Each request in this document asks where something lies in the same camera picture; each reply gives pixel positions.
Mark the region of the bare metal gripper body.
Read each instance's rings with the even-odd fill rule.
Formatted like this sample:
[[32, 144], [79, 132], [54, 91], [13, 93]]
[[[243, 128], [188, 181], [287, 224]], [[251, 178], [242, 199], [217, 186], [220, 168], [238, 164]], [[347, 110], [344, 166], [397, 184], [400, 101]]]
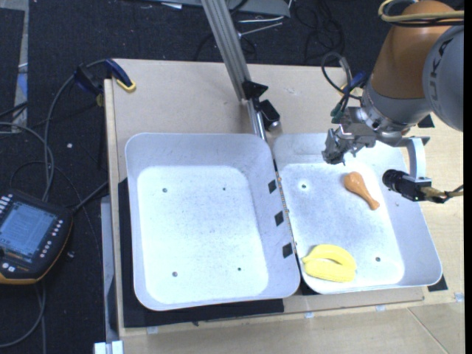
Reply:
[[334, 130], [334, 148], [360, 150], [373, 148], [376, 142], [397, 146], [402, 140], [403, 126], [379, 114], [374, 108], [349, 107], [344, 110]]

